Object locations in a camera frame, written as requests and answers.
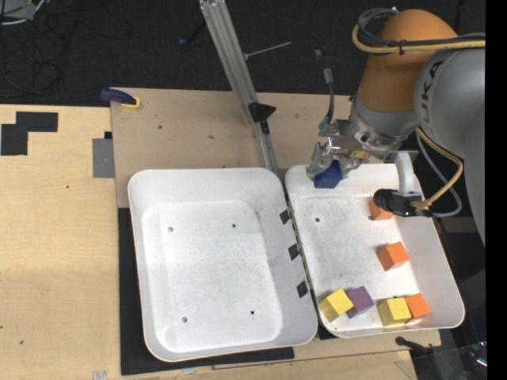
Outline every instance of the yellow block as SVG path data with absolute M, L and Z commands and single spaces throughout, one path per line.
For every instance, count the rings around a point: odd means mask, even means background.
M 383 326 L 401 325 L 412 318 L 406 300 L 401 298 L 389 298 L 377 306 L 380 320 Z
M 318 304 L 318 308 L 322 311 L 329 322 L 346 313 L 352 307 L 354 307 L 354 304 L 343 289 L 336 290 L 333 294 L 328 295 Z

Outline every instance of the black tape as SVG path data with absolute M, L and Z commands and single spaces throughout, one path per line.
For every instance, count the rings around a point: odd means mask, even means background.
M 282 220 L 282 223 L 285 225 L 289 219 L 291 219 L 291 215 L 289 214 L 288 210 L 285 210 L 283 213 L 280 214 L 280 219 Z
M 16 112 L 16 123 L 2 125 L 0 155 L 27 155 L 29 132 L 57 131 L 57 112 Z
M 292 246 L 289 246 L 288 254 L 291 255 L 291 260 L 294 260 L 299 255 L 298 244 L 294 244 Z
M 299 295 L 299 298 L 303 297 L 306 293 L 308 293 L 308 286 L 307 286 L 307 282 L 305 282 L 304 280 L 298 284 L 298 295 Z
M 29 133 L 22 125 L 4 123 L 2 125 L 2 142 L 0 142 L 0 155 L 26 155 L 28 154 Z
M 28 132 L 57 132 L 57 112 L 17 112 L 16 124 L 24 125 Z

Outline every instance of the purple block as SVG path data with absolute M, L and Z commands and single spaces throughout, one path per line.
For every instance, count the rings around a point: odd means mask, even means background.
M 347 311 L 349 318 L 355 317 L 356 315 L 362 314 L 368 308 L 375 305 L 370 294 L 364 286 L 355 288 L 354 290 L 348 291 L 347 295 L 352 301 L 354 307 Z

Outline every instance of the black mat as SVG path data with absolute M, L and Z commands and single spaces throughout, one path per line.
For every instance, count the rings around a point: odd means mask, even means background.
M 293 348 L 234 353 L 176 363 L 166 363 L 155 358 L 148 351 L 144 342 L 132 221 L 128 208 L 118 210 L 118 226 L 120 231 L 120 358 L 122 375 L 168 371 L 186 367 L 294 359 Z

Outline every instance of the blue clamp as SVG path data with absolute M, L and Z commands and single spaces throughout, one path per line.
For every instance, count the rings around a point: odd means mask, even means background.
M 123 108 L 139 107 L 138 97 L 133 97 L 130 94 L 122 92 L 121 90 L 104 88 L 101 90 L 101 95 L 99 97 L 101 100 L 115 101 L 117 103 L 120 103 L 121 107 Z

